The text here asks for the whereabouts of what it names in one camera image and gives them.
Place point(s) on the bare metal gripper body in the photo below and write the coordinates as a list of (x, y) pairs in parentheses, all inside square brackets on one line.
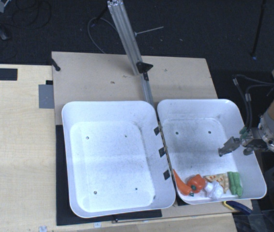
[(258, 144)]

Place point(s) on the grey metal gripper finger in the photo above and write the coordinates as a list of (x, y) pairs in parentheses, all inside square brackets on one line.
[(229, 146), (249, 151)]

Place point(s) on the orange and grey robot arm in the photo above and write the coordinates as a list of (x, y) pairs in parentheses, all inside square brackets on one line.
[(273, 110)]

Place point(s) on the pizza slice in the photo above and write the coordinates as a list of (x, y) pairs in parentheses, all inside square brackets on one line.
[(220, 178)]

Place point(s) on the white plastic tray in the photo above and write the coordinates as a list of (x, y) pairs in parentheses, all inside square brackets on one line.
[(112, 163), (195, 144)]

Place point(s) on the green asparagus bundle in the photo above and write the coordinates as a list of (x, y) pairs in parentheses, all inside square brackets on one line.
[(235, 184)]

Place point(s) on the white crumpled lump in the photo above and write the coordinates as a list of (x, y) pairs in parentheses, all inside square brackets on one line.
[(215, 190)]

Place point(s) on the orange bell pepper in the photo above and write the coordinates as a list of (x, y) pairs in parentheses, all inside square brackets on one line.
[(197, 182)]

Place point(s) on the orange carrot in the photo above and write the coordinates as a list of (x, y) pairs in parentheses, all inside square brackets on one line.
[(181, 185)]

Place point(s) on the brown cardboard board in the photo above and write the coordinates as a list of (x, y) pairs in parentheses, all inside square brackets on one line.
[(98, 81)]

